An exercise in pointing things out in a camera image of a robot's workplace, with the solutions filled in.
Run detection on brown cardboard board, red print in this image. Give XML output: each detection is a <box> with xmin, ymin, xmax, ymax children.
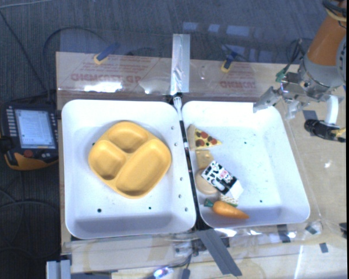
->
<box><xmin>55</xmin><ymin>51</ymin><xmax>347</xmax><ymax>274</ymax></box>

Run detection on white plastic tray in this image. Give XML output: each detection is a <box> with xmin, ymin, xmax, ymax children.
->
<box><xmin>60</xmin><ymin>99</ymin><xmax>197</xmax><ymax>240</ymax></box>
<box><xmin>181</xmin><ymin>100</ymin><xmax>311</xmax><ymax>230</ymax></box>

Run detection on black cylinder on white bracket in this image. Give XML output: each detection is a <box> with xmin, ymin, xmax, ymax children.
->
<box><xmin>304</xmin><ymin>95</ymin><xmax>347</xmax><ymax>143</ymax></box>

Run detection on yellow cheese wedge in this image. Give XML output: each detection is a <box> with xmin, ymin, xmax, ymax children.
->
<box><xmin>195</xmin><ymin>149</ymin><xmax>215</xmax><ymax>170</ymax></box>

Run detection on black and white milk carton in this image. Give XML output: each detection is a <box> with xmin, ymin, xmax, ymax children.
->
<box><xmin>201</xmin><ymin>160</ymin><xmax>244</xmax><ymax>201</ymax></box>

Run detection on yellow divided plate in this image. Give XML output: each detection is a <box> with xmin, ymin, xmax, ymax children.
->
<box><xmin>87</xmin><ymin>120</ymin><xmax>173</xmax><ymax>200</ymax></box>

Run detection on orange carrot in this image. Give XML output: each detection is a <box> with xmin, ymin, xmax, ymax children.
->
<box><xmin>203</xmin><ymin>198</ymin><xmax>250</xmax><ymax>220</ymax></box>

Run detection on white patterned packet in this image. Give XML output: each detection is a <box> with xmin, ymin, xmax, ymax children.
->
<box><xmin>219</xmin><ymin>193</ymin><xmax>240</xmax><ymax>208</ymax></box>

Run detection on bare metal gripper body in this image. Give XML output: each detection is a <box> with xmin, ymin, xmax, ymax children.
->
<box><xmin>279</xmin><ymin>71</ymin><xmax>344</xmax><ymax>105</ymax></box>

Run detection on round tan biscuit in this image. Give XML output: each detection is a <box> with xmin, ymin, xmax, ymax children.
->
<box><xmin>194</xmin><ymin>169</ymin><xmax>220</xmax><ymax>195</ymax></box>

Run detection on toy pizza slice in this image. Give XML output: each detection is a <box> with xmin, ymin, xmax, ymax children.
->
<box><xmin>186</xmin><ymin>123</ymin><xmax>223</xmax><ymax>152</ymax></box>

